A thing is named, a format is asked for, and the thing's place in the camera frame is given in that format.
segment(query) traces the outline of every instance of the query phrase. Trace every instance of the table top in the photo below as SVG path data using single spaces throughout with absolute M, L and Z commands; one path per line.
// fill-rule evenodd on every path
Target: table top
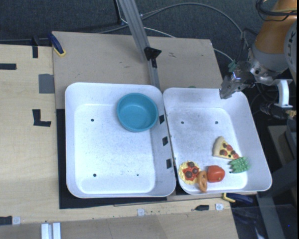
M 142 64 L 136 48 L 131 45 L 133 40 L 131 36 L 95 34 L 91 37 L 91 34 L 62 32 L 55 35 L 67 51 L 64 58 L 56 57 L 51 47 L 38 47 L 38 58 L 33 58 L 31 46 L 0 45 L 0 63 L 13 63 L 17 66 L 16 70 L 0 70 L 0 217 L 20 217 L 22 224 L 32 224 L 136 217 L 137 209 L 144 209 L 145 215 L 148 216 L 182 215 L 192 213 L 196 206 L 202 204 L 209 205 L 211 211 L 215 210 L 217 203 L 223 204 L 224 209 L 230 209 L 230 204 L 220 196 L 198 199 L 194 196 L 175 195 L 159 203 L 59 209 L 56 109 L 64 108 L 62 91 L 74 81 L 73 74 L 76 73 L 77 76 L 75 81 L 84 81 L 89 76 L 86 73 L 91 72 L 91 70 L 78 69 L 78 65 L 81 65 L 81 69 L 91 68 L 85 62 L 78 61 L 80 56 L 83 56 L 83 61 L 89 60 L 90 51 L 85 55 L 73 51 L 80 50 L 80 43 L 88 42 L 89 45 L 97 43 L 94 54 L 104 51 L 103 47 L 112 47 L 112 52 L 118 52 L 117 49 L 123 52 L 119 56 L 107 54 L 106 51 L 100 55 L 103 59 L 97 64 L 97 70 L 101 73 L 96 76 L 101 79 L 101 82 L 110 81 L 106 78 L 107 73 L 104 70 L 113 69 L 109 65 L 111 63 L 122 64 L 122 68 L 126 69 L 121 75 L 114 72 L 117 76 L 114 83 L 134 75 L 133 81 L 127 83 L 149 84 L 149 78 L 147 69 L 144 67 L 142 73 L 137 72 L 138 76 L 135 72 L 129 72 L 130 69 L 139 69 Z M 70 40 L 76 41 L 76 48 L 67 44 Z M 159 77 L 163 89 L 172 86 L 188 87 L 188 85 L 207 86 L 207 88 L 220 86 L 222 80 L 209 40 L 153 37 L 149 38 L 149 41 L 154 48 L 166 50 L 162 52 L 161 59 L 157 59 L 158 67 L 162 68 Z M 189 49 L 195 46 L 199 46 L 200 50 Z M 193 62 L 193 52 L 194 55 L 200 54 L 200 60 Z M 72 66 L 64 67 L 69 63 L 72 63 Z M 201 69 L 203 72 L 199 74 L 205 77 L 198 78 L 197 75 L 193 77 L 190 73 L 188 77 L 179 75 L 179 72 L 189 72 L 191 68 L 195 68 L 194 71 Z M 55 94 L 39 92 L 38 75 L 42 74 L 54 75 Z M 33 109 L 40 109 L 41 120 L 51 121 L 51 125 L 34 126 Z M 229 227 L 232 227 L 229 233 L 237 237 L 231 212 L 226 217 L 216 213 L 219 212 L 215 211 L 213 215 L 229 222 Z

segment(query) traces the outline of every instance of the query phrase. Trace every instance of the tray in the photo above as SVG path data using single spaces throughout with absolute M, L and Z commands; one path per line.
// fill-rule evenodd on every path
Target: tray
M 159 119 L 144 132 L 124 129 L 116 104 L 142 93 Z M 176 186 L 162 93 L 150 85 L 74 83 L 65 92 L 66 183 L 79 198 L 164 197 Z
M 271 173 L 246 96 L 235 93 L 222 100 L 218 89 L 170 88 L 163 93 L 175 165 L 191 160 L 201 170 L 210 165 L 222 167 L 221 182 L 207 183 L 207 193 L 265 191 L 272 183 Z M 231 143 L 240 156 L 248 158 L 251 168 L 231 174 L 229 160 L 213 157 L 212 148 L 219 136 Z M 191 195 L 203 194 L 197 184 L 180 186 Z

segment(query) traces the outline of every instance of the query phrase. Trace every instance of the blue plate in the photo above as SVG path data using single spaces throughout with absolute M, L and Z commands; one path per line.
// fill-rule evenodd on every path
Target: blue plate
M 146 95 L 130 93 L 119 100 L 117 116 L 125 129 L 142 132 L 155 125 L 158 109 L 154 101 Z

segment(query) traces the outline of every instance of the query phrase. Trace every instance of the black mat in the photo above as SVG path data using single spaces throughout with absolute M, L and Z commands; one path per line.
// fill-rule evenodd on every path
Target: black mat
M 58 140 L 58 167 L 59 167 L 59 208 L 87 208 L 104 205 L 132 204 L 144 202 L 166 201 L 166 197 L 141 198 L 91 198 L 81 199 L 73 196 L 66 186 L 65 165 L 65 110 L 57 109 L 57 140 Z

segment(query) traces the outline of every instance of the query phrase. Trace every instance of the toy tomato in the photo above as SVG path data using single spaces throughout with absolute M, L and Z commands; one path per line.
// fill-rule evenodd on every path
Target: toy tomato
M 225 171 L 218 165 L 211 165 L 207 170 L 207 180 L 209 182 L 220 182 L 225 177 Z

